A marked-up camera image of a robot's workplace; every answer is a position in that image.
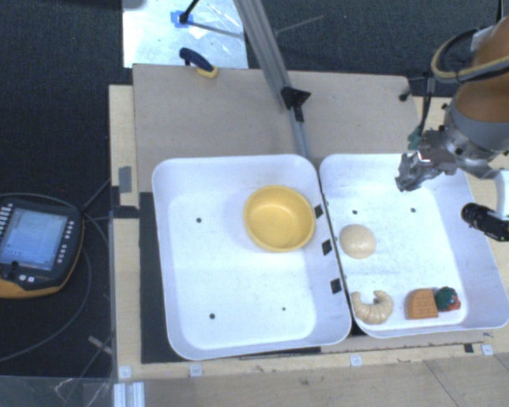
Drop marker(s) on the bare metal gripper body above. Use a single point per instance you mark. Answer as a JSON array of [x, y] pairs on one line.
[[454, 153]]

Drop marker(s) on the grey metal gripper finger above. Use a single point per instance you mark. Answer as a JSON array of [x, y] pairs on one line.
[[406, 174], [426, 174]]

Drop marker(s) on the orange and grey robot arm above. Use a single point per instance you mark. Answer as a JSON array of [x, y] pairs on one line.
[[494, 96]]

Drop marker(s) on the white plastic tray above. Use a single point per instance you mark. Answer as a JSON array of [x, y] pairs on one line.
[[237, 286], [411, 252]]

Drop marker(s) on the beige round bread bun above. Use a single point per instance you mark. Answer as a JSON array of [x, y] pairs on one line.
[[357, 241]]

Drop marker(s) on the red and green strawberry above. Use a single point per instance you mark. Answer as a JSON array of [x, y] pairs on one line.
[[447, 299]]

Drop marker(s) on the orange waffle piece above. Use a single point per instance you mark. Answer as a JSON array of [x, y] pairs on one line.
[[420, 305]]

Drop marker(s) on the yellow bowl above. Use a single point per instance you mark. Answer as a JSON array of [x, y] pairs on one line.
[[279, 221]]

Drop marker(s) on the beige croissant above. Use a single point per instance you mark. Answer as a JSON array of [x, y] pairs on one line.
[[371, 312]]

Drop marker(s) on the brown cardboard board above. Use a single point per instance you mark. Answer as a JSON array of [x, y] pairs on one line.
[[220, 117]]

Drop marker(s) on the black cylinder on white bracket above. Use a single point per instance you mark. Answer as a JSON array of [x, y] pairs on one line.
[[488, 221]]

